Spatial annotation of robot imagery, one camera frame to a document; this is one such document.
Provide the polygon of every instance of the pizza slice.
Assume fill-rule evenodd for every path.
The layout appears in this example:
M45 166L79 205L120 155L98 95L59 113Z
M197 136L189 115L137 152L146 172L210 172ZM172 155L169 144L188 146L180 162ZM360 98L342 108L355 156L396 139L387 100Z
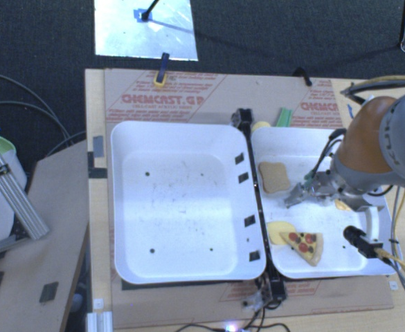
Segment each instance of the pizza slice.
M324 246L321 233L281 232L280 236L310 265L316 266L321 260Z

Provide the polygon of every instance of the pepperoni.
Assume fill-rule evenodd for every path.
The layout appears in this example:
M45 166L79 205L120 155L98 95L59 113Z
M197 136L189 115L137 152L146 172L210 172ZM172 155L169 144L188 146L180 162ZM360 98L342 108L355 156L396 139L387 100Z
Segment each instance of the pepperoni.
M290 232L288 238L292 241L295 241L298 238L298 235L295 232Z
M302 242L299 244L299 250L303 253L306 253L308 251L308 246Z

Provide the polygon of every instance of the empty white tray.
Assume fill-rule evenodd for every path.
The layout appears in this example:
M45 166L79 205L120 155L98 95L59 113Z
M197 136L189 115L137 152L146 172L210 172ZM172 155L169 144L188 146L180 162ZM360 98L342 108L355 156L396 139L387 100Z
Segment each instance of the empty white tray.
M254 279L265 251L245 137L226 125L111 133L115 264L134 284Z
M284 199L291 189L303 182L303 177L316 164L332 130L305 128L259 128L252 135L256 167L262 161L284 163L291 187L287 191L267 194L260 191L265 221L288 221L300 232L322 232L324 250L316 267L310 266L288 245L271 244L271 256L275 267L286 277L294 279L342 277L350 275L390 275L395 271L379 259L366 259L344 238L343 231L353 225L366 231L365 213L336 209L333 202L324 205L314 198L285 207ZM319 167L328 169L330 158ZM258 175L260 188L262 179ZM379 240L390 251L391 218L384 197L367 196L373 205L384 205L379 211Z

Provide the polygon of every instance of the dark floor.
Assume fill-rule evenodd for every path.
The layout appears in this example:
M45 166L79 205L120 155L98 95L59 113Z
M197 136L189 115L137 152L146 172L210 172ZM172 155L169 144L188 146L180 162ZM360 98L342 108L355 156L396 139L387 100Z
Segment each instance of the dark floor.
M190 2L199 61L170 62L171 70L291 75L302 66L316 77L405 74L397 47L404 0ZM96 56L93 13L93 0L0 0L0 74L39 94L70 134L85 128L84 69L158 66ZM0 101L42 105L3 79ZM27 172L63 139L51 119L17 105L0 105L0 135L16 144Z

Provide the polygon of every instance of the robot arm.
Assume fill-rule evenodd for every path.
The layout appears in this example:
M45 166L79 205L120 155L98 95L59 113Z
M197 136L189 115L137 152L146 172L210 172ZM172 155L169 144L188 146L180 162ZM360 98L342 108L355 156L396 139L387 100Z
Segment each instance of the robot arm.
M348 127L330 169L310 174L285 200L288 208L316 196L338 198L354 211L363 211L370 204L362 194L381 185L405 187L405 95L366 102Z

